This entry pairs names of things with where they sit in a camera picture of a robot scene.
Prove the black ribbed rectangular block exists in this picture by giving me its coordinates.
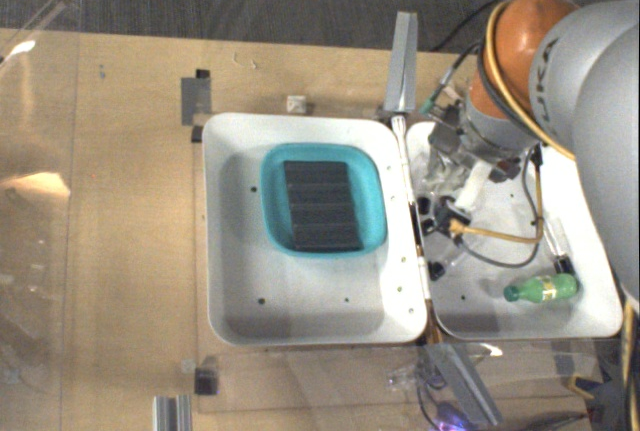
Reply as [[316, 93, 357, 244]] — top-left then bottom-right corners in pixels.
[[282, 159, 365, 254]]

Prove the clear plastic bottle black cap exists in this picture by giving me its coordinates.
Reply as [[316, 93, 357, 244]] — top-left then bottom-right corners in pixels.
[[427, 241, 471, 282], [542, 218, 575, 277]]

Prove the green plastic bottle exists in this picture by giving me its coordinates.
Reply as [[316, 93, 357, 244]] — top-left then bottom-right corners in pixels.
[[502, 272, 580, 304]]

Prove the white plastic tray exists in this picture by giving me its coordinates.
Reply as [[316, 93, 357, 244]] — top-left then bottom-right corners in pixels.
[[201, 111, 430, 348], [404, 119, 625, 341]]

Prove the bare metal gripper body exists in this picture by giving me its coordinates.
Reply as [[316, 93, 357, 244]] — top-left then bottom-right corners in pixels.
[[427, 117, 522, 184]]

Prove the teal plastic bowl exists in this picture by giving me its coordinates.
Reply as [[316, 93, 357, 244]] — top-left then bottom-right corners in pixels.
[[258, 142, 389, 261]]

